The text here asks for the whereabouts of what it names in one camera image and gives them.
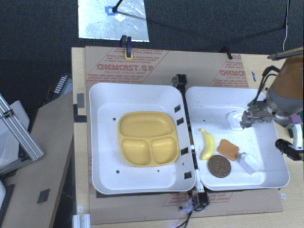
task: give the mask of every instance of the white bottle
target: white bottle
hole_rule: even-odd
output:
[[[245,152],[237,157],[237,161],[250,175],[261,167],[251,154]]]

